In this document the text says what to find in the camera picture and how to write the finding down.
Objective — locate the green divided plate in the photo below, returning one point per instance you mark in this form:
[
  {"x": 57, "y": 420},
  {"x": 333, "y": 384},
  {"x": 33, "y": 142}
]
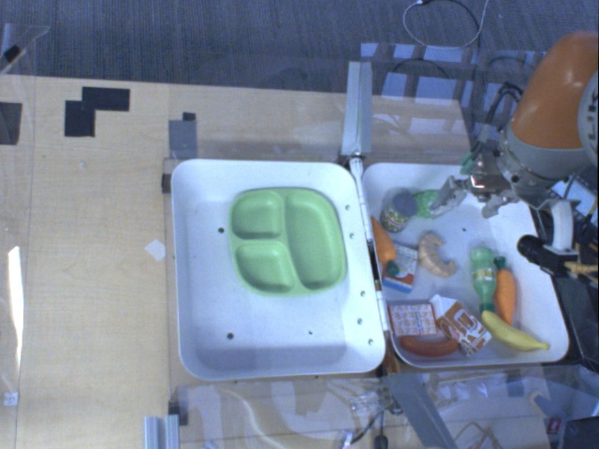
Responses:
[{"x": 313, "y": 241}]

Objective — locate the green plastic bottle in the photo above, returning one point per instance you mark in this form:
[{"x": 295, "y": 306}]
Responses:
[{"x": 483, "y": 274}]

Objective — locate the orange patterned packet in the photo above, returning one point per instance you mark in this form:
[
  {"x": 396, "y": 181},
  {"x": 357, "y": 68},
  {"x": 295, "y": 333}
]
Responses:
[{"x": 412, "y": 320}]

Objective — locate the pale green broccoli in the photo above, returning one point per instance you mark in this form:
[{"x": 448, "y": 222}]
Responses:
[{"x": 423, "y": 204}]

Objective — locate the tan croissant bread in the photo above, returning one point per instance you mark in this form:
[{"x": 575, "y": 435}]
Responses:
[{"x": 433, "y": 253}]

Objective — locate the yellow banana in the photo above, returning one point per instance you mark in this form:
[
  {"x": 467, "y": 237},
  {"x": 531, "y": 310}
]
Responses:
[{"x": 510, "y": 337}]

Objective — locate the white orange and blue carton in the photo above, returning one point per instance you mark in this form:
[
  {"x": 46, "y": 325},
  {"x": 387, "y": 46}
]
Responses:
[{"x": 403, "y": 269}]

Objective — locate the white plastic tray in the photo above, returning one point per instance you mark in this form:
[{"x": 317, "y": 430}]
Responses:
[
  {"x": 281, "y": 330},
  {"x": 533, "y": 293}
]

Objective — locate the small can with grey lid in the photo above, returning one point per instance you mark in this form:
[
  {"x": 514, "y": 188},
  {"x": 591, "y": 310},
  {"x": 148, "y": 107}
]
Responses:
[{"x": 398, "y": 215}]

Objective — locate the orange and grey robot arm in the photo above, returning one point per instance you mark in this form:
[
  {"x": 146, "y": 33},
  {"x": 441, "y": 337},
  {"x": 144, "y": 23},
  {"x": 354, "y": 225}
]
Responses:
[{"x": 552, "y": 110}]

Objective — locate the black cylinder on white bracket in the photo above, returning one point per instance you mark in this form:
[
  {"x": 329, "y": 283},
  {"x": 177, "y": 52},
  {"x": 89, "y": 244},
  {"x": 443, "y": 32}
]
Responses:
[{"x": 538, "y": 250}]

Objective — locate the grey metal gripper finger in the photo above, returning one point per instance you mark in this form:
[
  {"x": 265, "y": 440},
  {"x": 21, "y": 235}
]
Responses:
[
  {"x": 497, "y": 205},
  {"x": 451, "y": 197}
]

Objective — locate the red sausage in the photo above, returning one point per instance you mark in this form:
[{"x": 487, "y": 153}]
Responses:
[{"x": 428, "y": 346}]

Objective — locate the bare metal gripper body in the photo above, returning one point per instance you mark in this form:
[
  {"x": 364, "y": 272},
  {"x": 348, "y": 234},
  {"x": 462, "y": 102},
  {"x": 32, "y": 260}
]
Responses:
[{"x": 491, "y": 176}]

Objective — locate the orange carrot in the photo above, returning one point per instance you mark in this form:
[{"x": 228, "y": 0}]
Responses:
[
  {"x": 505, "y": 293},
  {"x": 383, "y": 243}
]

